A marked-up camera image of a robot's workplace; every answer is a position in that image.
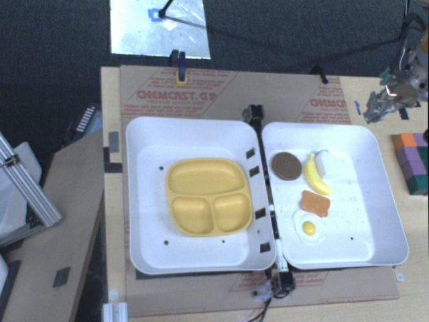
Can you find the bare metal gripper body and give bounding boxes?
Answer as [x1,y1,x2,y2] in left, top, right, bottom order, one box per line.
[379,44,429,108]

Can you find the orange cube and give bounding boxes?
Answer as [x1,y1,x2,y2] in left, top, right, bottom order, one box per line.
[391,133,418,152]

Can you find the green cube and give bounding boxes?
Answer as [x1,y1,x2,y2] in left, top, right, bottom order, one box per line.
[416,145,429,168]
[404,173,429,197]

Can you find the white carton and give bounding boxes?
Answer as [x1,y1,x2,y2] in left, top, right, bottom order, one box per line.
[315,149,347,177]

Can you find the yellow banana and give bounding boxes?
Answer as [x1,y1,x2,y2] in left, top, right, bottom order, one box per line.
[303,152,332,196]

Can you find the brown round biscuit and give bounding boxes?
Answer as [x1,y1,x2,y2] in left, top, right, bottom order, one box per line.
[271,151,303,182]

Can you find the white plastic tray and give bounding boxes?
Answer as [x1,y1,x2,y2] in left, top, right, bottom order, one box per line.
[261,121,410,270]
[125,115,278,276]

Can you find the orange bread slice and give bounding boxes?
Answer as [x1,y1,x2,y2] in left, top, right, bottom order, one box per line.
[300,189,331,219]

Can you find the thin black and white rod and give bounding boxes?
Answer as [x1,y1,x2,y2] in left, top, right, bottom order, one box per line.
[253,119,288,272]

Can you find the white and yellow fried egg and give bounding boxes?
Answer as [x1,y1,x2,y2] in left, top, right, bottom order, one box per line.
[292,209,327,247]

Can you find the brown cardboard board red print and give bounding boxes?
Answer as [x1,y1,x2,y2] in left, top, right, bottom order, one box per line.
[119,64,401,310]

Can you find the yellow divided plate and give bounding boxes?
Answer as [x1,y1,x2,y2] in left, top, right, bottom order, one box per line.
[165,157,254,237]

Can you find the black block with thin wires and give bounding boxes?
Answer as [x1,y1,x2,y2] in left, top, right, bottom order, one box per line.
[266,269,296,299]
[242,104,265,124]

